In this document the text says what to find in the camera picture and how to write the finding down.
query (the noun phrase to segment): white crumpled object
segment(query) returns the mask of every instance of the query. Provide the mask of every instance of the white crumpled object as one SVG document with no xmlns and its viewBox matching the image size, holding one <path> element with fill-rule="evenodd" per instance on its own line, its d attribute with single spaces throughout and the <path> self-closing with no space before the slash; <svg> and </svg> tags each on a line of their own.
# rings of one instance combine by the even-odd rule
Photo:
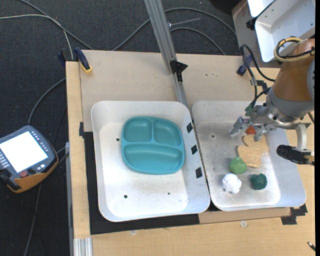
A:
<svg viewBox="0 0 320 256">
<path fill-rule="evenodd" d="M 228 173 L 223 177 L 222 185 L 225 191 L 231 192 L 232 194 L 237 194 L 240 191 L 242 182 L 237 175 Z"/>
</svg>

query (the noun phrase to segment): teal plate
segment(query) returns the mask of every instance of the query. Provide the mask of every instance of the teal plate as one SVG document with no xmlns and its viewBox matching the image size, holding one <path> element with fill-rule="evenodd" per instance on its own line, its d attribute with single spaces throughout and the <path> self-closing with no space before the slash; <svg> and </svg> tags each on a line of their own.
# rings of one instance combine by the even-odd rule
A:
<svg viewBox="0 0 320 256">
<path fill-rule="evenodd" d="M 179 127 L 157 117 L 127 120 L 121 134 L 121 153 L 131 170 L 144 174 L 173 174 L 185 162 L 184 139 Z"/>
</svg>

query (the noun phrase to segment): white screen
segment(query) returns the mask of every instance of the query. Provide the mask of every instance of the white screen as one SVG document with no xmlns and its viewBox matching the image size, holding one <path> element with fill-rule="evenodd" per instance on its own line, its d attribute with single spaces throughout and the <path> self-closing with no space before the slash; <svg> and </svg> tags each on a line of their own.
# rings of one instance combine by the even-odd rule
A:
<svg viewBox="0 0 320 256">
<path fill-rule="evenodd" d="M 0 149 L 17 173 L 48 158 L 28 131 L 1 143 Z"/>
</svg>

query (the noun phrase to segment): green ball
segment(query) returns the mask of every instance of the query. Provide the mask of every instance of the green ball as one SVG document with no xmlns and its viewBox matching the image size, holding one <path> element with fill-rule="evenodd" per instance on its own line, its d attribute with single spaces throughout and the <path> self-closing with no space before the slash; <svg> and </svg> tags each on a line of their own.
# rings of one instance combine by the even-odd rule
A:
<svg viewBox="0 0 320 256">
<path fill-rule="evenodd" d="M 250 181 L 255 190 L 263 190 L 268 183 L 267 177 L 263 173 L 260 173 L 259 175 L 256 175 L 256 174 L 252 175 Z"/>
<path fill-rule="evenodd" d="M 247 165 L 239 156 L 237 156 L 231 160 L 229 170 L 233 174 L 243 174 L 247 170 Z"/>
</svg>

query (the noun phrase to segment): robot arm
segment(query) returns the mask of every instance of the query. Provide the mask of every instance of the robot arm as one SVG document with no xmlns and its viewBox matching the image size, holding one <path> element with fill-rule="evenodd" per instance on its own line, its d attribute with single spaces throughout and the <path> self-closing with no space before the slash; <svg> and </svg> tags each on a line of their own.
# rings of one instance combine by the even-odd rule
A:
<svg viewBox="0 0 320 256">
<path fill-rule="evenodd" d="M 279 48 L 286 42 L 297 45 L 290 56 L 280 56 Z M 297 147 L 280 145 L 278 155 L 297 164 L 313 164 L 314 157 L 307 150 L 309 123 L 298 122 L 315 109 L 315 39 L 301 40 L 290 37 L 281 40 L 274 50 L 275 57 L 284 62 L 272 87 L 266 93 L 266 102 L 255 105 L 256 98 L 245 109 L 246 118 L 239 117 L 230 136 L 242 134 L 249 126 L 254 127 L 256 141 L 262 135 L 277 128 L 296 130 Z"/>
</svg>

